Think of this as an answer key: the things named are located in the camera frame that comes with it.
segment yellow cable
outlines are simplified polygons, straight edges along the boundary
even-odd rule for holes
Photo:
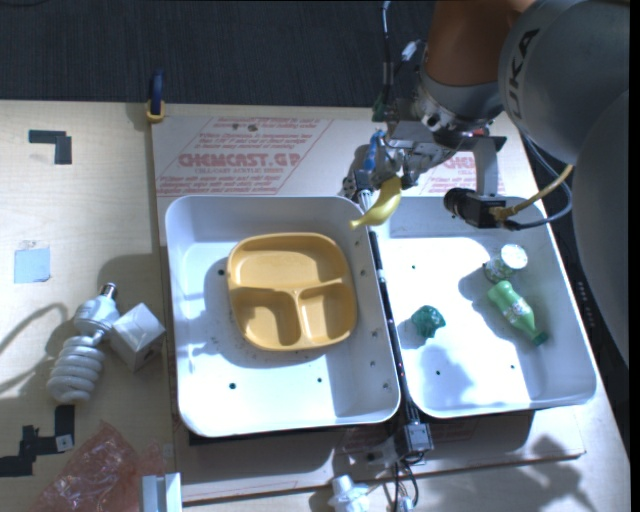
[[[519,211],[522,211],[525,208],[527,208],[528,206],[531,206],[538,199],[542,199],[547,194],[553,192],[556,188],[558,188],[560,186],[560,184],[564,180],[567,179],[567,176],[569,176],[569,174],[571,174],[571,171],[573,171],[573,165],[568,164],[567,166],[565,166],[564,170],[562,171],[562,174],[560,174],[555,180],[553,180],[546,187],[544,187],[541,191],[539,191],[537,194],[531,196],[526,201],[523,201],[521,203],[518,203],[518,204],[516,204],[514,206],[509,206],[509,207],[494,206],[493,208],[489,208],[489,213],[491,215],[493,215],[493,218],[496,219],[496,221],[498,221],[498,222],[504,221],[508,217],[514,216]]]

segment plastic bag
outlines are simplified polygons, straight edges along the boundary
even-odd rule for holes
[[[109,423],[72,455],[29,512],[138,512],[145,475],[164,475],[157,442],[137,454]]]

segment blue and yellow clamp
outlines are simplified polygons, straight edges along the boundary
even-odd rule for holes
[[[164,70],[157,68],[149,80],[149,95],[147,99],[147,120],[159,123],[164,119],[165,105],[162,99]]]

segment green plastic object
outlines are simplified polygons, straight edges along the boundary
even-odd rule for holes
[[[411,315],[411,321],[418,328],[418,334],[424,338],[433,338],[440,327],[447,325],[440,312],[431,306],[422,306]]]
[[[499,281],[491,287],[487,295],[502,316],[515,328],[526,333],[534,345],[538,346],[547,341],[547,334],[536,328],[531,306],[516,293],[509,281]]]

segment yellow banana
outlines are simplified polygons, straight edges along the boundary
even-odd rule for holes
[[[383,224],[400,204],[401,189],[402,183],[398,176],[383,182],[375,204],[362,217],[349,222],[351,229],[362,225],[379,226]]]

